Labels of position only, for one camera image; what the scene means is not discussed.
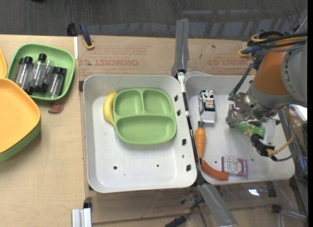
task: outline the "carrot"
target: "carrot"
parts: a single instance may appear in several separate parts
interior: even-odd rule
[[[206,174],[218,179],[218,180],[227,180],[228,173],[224,171],[218,171],[213,169],[206,161],[202,160],[201,170],[204,171]]]
[[[206,133],[205,133],[205,129],[203,128],[203,125],[204,123],[199,121],[198,122],[199,127],[195,130],[195,141],[196,141],[198,155],[200,159],[203,156],[204,144],[205,144],[205,138],[206,138]]]
[[[204,144],[206,139],[205,129],[203,128],[204,123],[202,121],[198,122],[198,128],[195,130],[195,141],[197,145],[198,155],[201,163],[201,169],[206,174],[219,179],[219,180],[227,180],[228,173],[224,171],[218,171],[213,169],[206,161],[202,160]]]

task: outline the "banana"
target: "banana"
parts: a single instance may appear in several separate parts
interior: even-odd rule
[[[107,95],[103,102],[103,117],[113,126],[115,126],[113,118],[113,102],[116,95],[117,95],[116,92],[110,93],[109,95]]]

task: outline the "dark floor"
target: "dark floor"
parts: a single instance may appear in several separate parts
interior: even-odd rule
[[[290,32],[308,0],[0,0],[1,34],[66,36],[84,23],[93,35],[175,37],[189,20],[190,38],[248,41],[263,30]]]

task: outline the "wooden table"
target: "wooden table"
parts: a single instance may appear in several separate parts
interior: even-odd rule
[[[74,40],[73,37],[0,35],[0,47],[9,66],[14,53],[23,44],[52,45],[77,55]],[[86,168],[84,169],[83,116],[78,69],[77,60],[72,85],[63,99],[63,111],[49,113],[49,103],[36,101],[42,116],[41,132],[16,155],[0,162],[0,226],[69,227],[72,209],[81,209],[83,206],[88,183],[84,176]],[[278,181],[276,186],[279,194],[283,197],[286,195],[285,201],[295,202],[288,181]],[[240,193],[241,189],[237,185],[235,189]],[[232,213],[240,226],[264,226],[265,223],[266,226],[277,226],[277,215],[269,215],[264,203],[260,207],[252,207],[253,204],[250,204],[250,208],[238,208],[236,201],[231,204],[234,209]],[[205,218],[210,226],[216,226],[212,214],[206,212]],[[158,227],[173,219],[170,216],[94,226]],[[203,226],[200,214],[192,214],[185,226]]]

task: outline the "green bottle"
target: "green bottle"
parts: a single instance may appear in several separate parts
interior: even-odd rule
[[[239,125],[234,127],[235,129],[239,130],[242,134],[246,136],[252,136],[253,134],[259,134],[260,136],[264,137],[265,129],[262,127],[258,127],[252,123],[242,122]]]

